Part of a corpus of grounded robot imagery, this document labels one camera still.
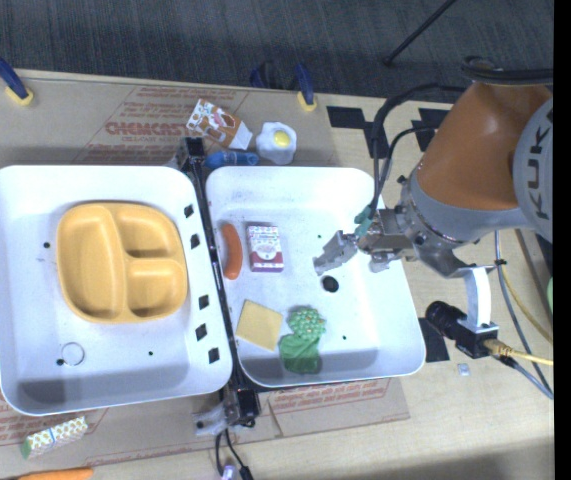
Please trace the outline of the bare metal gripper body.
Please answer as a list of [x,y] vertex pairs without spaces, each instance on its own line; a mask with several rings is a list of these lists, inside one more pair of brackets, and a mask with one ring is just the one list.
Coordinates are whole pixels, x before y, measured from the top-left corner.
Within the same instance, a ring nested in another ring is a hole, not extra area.
[[370,256],[369,268],[374,273],[406,259],[419,260],[440,275],[461,275],[466,264],[454,254],[461,245],[432,229],[410,207],[366,207],[357,216],[357,246]]

